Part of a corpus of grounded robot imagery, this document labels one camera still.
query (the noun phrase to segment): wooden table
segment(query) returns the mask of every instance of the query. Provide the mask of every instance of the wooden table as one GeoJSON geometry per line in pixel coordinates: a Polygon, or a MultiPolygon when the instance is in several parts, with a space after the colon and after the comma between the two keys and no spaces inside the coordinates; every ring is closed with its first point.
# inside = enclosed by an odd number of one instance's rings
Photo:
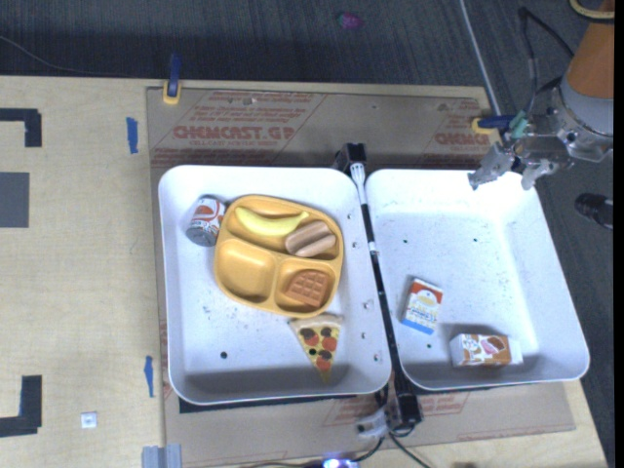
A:
{"type": "MultiPolygon", "coordinates": [[[[23,123],[0,123],[0,172],[29,173],[30,189],[28,227],[0,227],[0,417],[17,415],[22,376],[43,379],[42,426],[36,435],[0,438],[1,466],[140,466],[144,446],[166,443],[145,104],[145,89],[161,85],[0,78],[0,108],[43,116],[39,148],[24,147],[23,123]],[[129,150],[129,117],[137,121],[137,153],[129,150]],[[155,397],[147,393],[146,356],[155,397]],[[97,428],[81,427],[89,411],[97,428]]],[[[343,90],[423,95],[427,88],[343,90]]],[[[580,382],[565,392],[576,430],[416,451],[435,467],[605,466],[580,382]]],[[[363,465],[408,462],[389,449],[363,465]]]]}

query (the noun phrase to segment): toy pizza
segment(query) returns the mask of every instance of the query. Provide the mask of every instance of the toy pizza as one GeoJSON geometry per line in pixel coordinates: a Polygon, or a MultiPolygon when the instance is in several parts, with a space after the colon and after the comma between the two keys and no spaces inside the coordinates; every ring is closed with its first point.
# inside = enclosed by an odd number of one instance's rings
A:
{"type": "Polygon", "coordinates": [[[335,351],[338,346],[342,318],[333,314],[321,314],[310,319],[289,321],[312,365],[327,383],[332,372],[335,351]]]}

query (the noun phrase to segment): toy banana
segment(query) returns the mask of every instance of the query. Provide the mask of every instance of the toy banana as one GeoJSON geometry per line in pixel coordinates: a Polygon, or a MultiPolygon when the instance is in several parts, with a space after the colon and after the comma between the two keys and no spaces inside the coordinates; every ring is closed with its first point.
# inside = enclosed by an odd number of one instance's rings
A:
{"type": "Polygon", "coordinates": [[[301,212],[296,216],[269,218],[243,207],[238,207],[234,212],[247,229],[260,236],[286,236],[310,215],[308,212],[301,212]]]}

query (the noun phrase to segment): black tape corner marker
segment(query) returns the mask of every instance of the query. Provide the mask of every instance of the black tape corner marker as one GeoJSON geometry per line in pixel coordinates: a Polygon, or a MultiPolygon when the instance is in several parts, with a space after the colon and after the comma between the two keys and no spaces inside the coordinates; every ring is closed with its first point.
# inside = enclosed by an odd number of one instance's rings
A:
{"type": "Polygon", "coordinates": [[[41,375],[22,376],[19,415],[0,418],[0,437],[31,435],[41,426],[41,375]]]}
{"type": "Polygon", "coordinates": [[[22,121],[24,147],[41,147],[41,113],[36,109],[0,108],[0,121],[22,121]]]}

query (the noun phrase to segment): waffle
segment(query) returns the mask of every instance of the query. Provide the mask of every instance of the waffle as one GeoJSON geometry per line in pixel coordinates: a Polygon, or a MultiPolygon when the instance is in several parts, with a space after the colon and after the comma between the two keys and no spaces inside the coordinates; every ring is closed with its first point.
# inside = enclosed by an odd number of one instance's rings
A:
{"type": "Polygon", "coordinates": [[[320,307],[330,284],[330,276],[320,270],[302,270],[291,280],[285,295],[313,307],[320,307]]]}

